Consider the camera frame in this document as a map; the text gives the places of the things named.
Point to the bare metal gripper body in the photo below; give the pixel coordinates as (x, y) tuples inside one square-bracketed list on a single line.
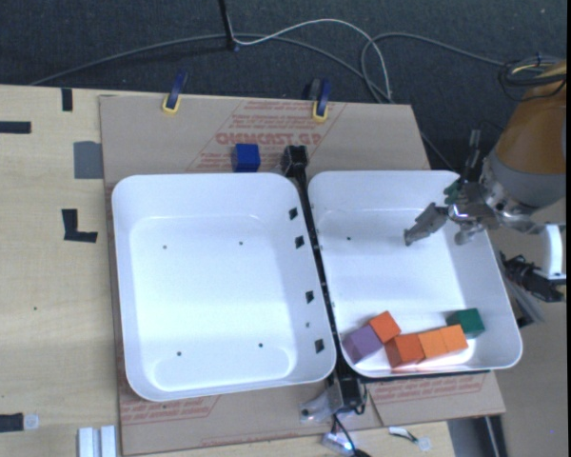
[(478, 206)]

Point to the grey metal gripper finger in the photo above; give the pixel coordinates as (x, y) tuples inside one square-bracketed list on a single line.
[(424, 225), (465, 234)]

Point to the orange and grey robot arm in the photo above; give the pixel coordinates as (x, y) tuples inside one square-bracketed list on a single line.
[(528, 150)]

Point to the white plastic tray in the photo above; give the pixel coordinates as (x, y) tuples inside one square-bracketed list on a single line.
[(390, 279), (209, 293)]

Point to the green cube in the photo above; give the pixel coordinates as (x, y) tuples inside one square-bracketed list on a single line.
[(470, 321)]

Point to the orange cube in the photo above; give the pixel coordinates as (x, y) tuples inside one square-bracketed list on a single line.
[(453, 338), (405, 350), (385, 325), (432, 344)]

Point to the thin black rod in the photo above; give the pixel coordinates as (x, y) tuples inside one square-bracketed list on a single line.
[(320, 264)]

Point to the purple cube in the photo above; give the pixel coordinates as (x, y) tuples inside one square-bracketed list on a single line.
[(361, 343)]

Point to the blue cube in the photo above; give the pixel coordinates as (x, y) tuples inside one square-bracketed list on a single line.
[(245, 157)]

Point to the brown cardboard board, red print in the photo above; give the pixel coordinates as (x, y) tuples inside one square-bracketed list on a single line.
[(181, 133)]

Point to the black cylinder on white bracket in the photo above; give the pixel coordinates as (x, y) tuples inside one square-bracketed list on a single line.
[(533, 276)]

